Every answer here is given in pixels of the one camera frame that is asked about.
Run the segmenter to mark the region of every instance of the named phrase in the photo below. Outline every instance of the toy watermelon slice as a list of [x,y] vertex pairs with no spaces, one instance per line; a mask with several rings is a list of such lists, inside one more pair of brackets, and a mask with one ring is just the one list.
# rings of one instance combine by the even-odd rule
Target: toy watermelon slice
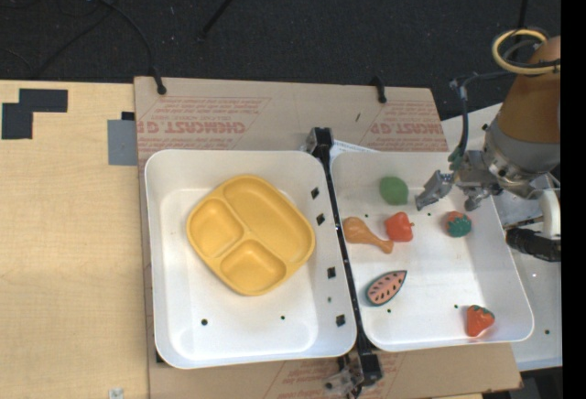
[[407,271],[392,271],[382,274],[376,278],[371,285],[366,289],[366,296],[373,305],[383,305],[391,301],[391,299],[399,292],[405,278]]

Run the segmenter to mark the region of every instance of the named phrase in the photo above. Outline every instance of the black fabric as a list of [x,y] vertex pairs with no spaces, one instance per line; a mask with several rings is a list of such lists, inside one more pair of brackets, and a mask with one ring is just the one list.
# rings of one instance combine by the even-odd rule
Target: black fabric
[[[0,0],[0,77],[130,82],[153,64],[163,77],[378,77],[430,88],[447,119],[460,113],[452,78],[499,70],[494,37],[521,18],[551,36],[561,25],[561,0],[526,0],[524,16],[524,0],[232,0],[199,41],[225,1]],[[471,84],[470,111],[501,102],[511,83]]]

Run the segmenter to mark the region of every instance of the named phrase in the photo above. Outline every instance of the cardboard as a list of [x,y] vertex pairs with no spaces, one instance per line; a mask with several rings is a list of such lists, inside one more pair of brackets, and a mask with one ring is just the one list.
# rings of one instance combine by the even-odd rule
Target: cardboard
[[[158,362],[153,336],[150,254],[144,165],[165,148],[296,150],[313,127],[335,139],[375,150],[448,151],[431,91],[284,82],[135,79],[136,128],[143,230],[146,330],[153,399],[328,398],[326,379],[335,359],[275,361],[197,370]],[[365,399],[410,399],[521,387],[509,344],[471,345],[410,352],[378,352],[384,377],[363,388]]]

